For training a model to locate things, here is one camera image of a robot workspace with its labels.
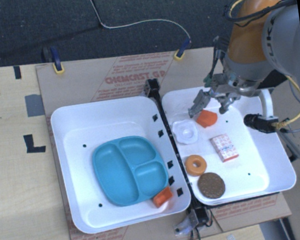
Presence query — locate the pink and white carton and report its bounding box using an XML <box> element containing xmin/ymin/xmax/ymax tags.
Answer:
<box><xmin>209</xmin><ymin>132</ymin><xmax>240</xmax><ymax>165</ymax></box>

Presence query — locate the blue divided plate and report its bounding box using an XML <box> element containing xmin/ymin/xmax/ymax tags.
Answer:
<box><xmin>89</xmin><ymin>131</ymin><xmax>173</xmax><ymax>210</ymax></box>

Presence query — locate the brown cardboard board red print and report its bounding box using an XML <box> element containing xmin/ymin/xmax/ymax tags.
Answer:
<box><xmin>35</xmin><ymin>32</ymin><xmax>296</xmax><ymax>240</ymax></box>

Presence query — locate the orange doughnut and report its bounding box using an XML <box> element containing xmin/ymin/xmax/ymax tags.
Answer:
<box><xmin>183</xmin><ymin>153</ymin><xmax>209</xmax><ymax>178</ymax></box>

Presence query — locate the brown round biscuit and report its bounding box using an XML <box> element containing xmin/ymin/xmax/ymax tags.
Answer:
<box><xmin>196</xmin><ymin>170</ymin><xmax>227</xmax><ymax>202</ymax></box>

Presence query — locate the orange carrot piece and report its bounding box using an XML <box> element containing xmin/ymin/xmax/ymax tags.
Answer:
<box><xmin>150</xmin><ymin>185</ymin><xmax>176</xmax><ymax>209</ymax></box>
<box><xmin>194</xmin><ymin>107</ymin><xmax>219</xmax><ymax>130</ymax></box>

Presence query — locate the white fried egg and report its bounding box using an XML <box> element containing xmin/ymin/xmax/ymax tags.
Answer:
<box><xmin>171</xmin><ymin>118</ymin><xmax>200</xmax><ymax>146</ymax></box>

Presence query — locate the black block with thin wires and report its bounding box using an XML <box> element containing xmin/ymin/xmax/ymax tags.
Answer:
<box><xmin>171</xmin><ymin>204</ymin><xmax>215</xmax><ymax>237</ymax></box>
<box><xmin>143</xmin><ymin>77</ymin><xmax>161</xmax><ymax>98</ymax></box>

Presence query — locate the thin black rod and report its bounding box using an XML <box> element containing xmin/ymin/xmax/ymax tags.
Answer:
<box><xmin>153</xmin><ymin>85</ymin><xmax>201</xmax><ymax>214</ymax></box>

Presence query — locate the black cylinder on white bracket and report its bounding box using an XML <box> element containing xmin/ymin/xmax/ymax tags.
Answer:
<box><xmin>239</xmin><ymin>87</ymin><xmax>281</xmax><ymax>137</ymax></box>

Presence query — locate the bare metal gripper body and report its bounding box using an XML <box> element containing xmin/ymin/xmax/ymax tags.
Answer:
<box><xmin>206</xmin><ymin>68</ymin><xmax>265</xmax><ymax>108</ymax></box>

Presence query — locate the white plastic tray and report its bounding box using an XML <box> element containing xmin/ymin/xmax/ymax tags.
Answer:
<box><xmin>48</xmin><ymin>90</ymin><xmax>195</xmax><ymax>238</ymax></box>
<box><xmin>160</xmin><ymin>75</ymin><xmax>299</xmax><ymax>211</ymax></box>

